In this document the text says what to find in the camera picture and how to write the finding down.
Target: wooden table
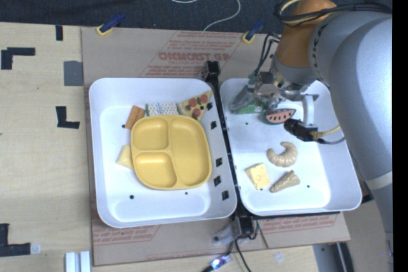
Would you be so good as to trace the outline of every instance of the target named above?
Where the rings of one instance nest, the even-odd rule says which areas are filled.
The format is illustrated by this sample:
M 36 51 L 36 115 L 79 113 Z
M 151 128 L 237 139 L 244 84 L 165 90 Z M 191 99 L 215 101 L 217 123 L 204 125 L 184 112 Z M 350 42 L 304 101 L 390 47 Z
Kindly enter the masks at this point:
M 84 88 L 64 86 L 63 63 L 82 61 L 80 28 L 0 23 L 0 49 L 35 47 L 0 70 L 0 224 L 9 244 L 39 243 L 38 254 L 0 257 L 0 271 L 64 271 L 64 254 L 91 250 Z M 56 106 L 79 129 L 57 127 Z M 278 262 L 274 255 L 281 253 Z M 238 254 L 221 271 L 245 271 Z M 252 271 L 317 272 L 311 246 L 244 253 Z M 212 257 L 92 267 L 92 271 L 202 271 Z

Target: pizza slice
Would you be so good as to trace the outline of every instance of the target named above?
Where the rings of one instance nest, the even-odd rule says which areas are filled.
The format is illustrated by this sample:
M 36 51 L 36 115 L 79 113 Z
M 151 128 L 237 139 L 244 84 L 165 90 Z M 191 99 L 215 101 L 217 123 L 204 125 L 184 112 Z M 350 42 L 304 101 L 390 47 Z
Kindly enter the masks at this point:
M 200 121 L 207 109 L 211 94 L 212 90 L 209 90 L 198 96 L 191 97 L 190 99 L 181 103 L 177 103 L 178 112 L 181 115 L 190 116 Z

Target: cardboard box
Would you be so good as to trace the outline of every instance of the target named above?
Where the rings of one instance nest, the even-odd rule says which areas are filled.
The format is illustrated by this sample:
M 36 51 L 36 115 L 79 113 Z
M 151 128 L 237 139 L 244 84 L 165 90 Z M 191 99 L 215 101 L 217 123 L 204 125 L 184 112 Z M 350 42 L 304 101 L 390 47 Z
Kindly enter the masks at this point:
M 258 65 L 263 35 L 250 45 L 239 33 L 165 31 L 115 28 L 101 37 L 95 28 L 82 28 L 87 147 L 92 203 L 94 265 L 151 261 L 226 251 L 213 246 L 212 235 L 226 227 L 228 218 L 203 222 L 115 229 L 96 211 L 88 91 L 104 77 L 185 77 L 202 73 L 206 61 L 218 61 L 219 81 L 247 78 Z M 265 62 L 268 68 L 270 61 Z M 349 240 L 342 213 L 259 220 L 260 236 L 242 243 L 242 250 L 293 247 Z

